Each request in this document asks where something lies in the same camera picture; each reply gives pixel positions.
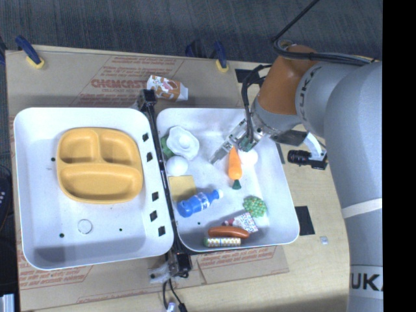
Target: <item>toy carrot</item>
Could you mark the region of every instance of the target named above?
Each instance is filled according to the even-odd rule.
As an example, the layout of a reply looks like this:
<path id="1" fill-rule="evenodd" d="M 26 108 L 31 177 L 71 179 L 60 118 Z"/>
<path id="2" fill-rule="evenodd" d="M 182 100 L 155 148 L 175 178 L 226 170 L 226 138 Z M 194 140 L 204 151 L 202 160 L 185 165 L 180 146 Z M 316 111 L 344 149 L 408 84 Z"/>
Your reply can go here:
<path id="1" fill-rule="evenodd" d="M 242 177 L 242 168 L 239 154 L 235 147 L 229 151 L 228 157 L 228 177 L 234 180 L 233 189 L 241 189 L 241 184 L 239 179 Z"/>

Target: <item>blue plastic bottle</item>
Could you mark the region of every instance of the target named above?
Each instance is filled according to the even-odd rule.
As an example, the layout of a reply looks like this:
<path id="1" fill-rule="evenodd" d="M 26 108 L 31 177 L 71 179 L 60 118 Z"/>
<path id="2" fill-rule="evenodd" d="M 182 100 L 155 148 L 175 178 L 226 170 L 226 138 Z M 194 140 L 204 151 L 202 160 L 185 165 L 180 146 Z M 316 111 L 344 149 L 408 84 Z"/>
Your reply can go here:
<path id="1" fill-rule="evenodd" d="M 214 200 L 222 198 L 224 193 L 220 189 L 213 190 L 211 193 L 200 192 L 177 204 L 177 211 L 182 217 L 190 215 L 208 208 Z"/>

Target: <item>dark gray carpet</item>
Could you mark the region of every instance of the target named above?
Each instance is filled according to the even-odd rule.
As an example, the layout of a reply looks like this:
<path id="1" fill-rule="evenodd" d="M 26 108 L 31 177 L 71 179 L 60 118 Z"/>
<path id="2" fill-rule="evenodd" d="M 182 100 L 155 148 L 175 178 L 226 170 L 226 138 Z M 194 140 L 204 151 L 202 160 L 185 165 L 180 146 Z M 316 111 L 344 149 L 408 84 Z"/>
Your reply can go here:
<path id="1" fill-rule="evenodd" d="M 21 34 L 34 44 L 180 56 L 196 38 L 208 55 L 220 40 L 229 60 L 273 62 L 270 38 L 311 1 L 0 0 L 0 35 L 9 49 Z M 382 26 L 383 0 L 322 0 L 284 37 L 382 59 Z M 0 164 L 10 167 L 6 98 L 0 67 Z"/>

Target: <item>yellow divided plate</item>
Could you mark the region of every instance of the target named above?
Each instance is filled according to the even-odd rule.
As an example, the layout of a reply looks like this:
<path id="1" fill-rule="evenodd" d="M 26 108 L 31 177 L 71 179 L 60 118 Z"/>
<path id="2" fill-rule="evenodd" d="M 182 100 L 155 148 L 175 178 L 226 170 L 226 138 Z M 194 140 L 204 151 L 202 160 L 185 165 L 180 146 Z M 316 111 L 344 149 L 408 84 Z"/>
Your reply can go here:
<path id="1" fill-rule="evenodd" d="M 116 129 L 66 131 L 58 144 L 57 174 L 62 191 L 78 202 L 126 202 L 143 186 L 137 144 Z"/>

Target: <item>white ball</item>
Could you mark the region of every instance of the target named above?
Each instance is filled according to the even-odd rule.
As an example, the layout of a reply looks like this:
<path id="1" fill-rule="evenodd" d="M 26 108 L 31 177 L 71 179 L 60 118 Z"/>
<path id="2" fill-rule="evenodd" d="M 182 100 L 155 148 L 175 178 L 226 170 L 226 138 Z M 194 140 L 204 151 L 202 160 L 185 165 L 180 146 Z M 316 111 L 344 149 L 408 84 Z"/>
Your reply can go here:
<path id="1" fill-rule="evenodd" d="M 254 149 L 250 151 L 239 150 L 239 157 L 241 164 L 247 166 L 253 166 L 259 160 L 259 154 Z"/>
<path id="2" fill-rule="evenodd" d="M 166 171 L 169 176 L 182 176 L 188 170 L 188 161 L 182 156 L 172 156 L 166 162 Z"/>

